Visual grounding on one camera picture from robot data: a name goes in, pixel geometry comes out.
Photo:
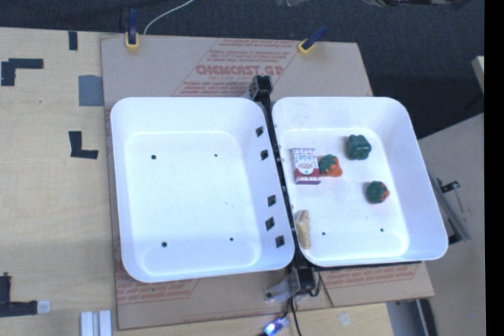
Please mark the brown cardboard board red print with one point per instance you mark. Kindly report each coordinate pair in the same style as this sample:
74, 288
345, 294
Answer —
157, 67

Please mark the green toy pepper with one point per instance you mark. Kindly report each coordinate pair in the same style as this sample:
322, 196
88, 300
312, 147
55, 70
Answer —
358, 147

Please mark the red and white carton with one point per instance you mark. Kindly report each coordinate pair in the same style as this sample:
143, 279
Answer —
305, 166

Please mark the orange and green toy strawberry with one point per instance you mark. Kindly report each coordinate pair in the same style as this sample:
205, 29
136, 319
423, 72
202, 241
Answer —
377, 192
330, 166

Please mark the thin black rod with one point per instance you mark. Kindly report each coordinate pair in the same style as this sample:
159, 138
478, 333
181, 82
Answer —
280, 169

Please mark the white plastic tray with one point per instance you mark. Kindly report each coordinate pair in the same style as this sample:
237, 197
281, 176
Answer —
346, 220
185, 189

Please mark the beige toy bread slice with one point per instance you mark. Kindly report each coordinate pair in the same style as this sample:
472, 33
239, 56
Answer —
302, 230

